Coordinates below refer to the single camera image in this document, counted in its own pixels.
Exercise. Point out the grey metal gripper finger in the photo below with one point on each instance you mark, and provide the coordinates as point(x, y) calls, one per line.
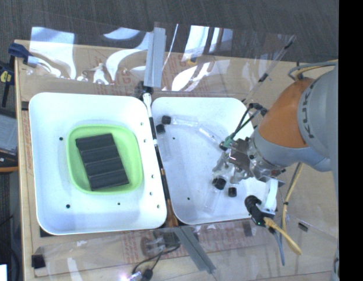
point(236, 176)
point(221, 165)

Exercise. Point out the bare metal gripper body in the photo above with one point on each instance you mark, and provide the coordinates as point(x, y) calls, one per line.
point(243, 154)

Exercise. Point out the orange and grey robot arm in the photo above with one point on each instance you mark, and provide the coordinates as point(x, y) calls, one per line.
point(316, 121)

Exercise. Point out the small black bottle cap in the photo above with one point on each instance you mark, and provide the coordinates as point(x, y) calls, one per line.
point(232, 192)

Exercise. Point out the clear plastic bottle black cap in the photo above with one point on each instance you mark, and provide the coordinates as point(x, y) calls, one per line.
point(167, 119)
point(160, 128)
point(219, 183)

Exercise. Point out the white plastic tray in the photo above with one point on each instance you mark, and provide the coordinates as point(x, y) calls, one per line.
point(193, 168)
point(49, 157)

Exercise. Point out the thin black and white rod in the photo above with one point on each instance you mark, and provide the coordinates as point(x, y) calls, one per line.
point(158, 152)

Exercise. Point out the brown cardboard board red print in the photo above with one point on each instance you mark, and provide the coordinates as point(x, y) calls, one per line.
point(199, 80)

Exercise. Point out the green plate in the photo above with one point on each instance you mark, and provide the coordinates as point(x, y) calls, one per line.
point(134, 157)

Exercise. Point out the black ribbed rectangular insert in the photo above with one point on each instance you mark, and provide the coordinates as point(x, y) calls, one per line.
point(102, 161)

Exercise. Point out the black cylinder on white bracket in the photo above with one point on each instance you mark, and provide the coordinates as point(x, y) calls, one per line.
point(256, 208)

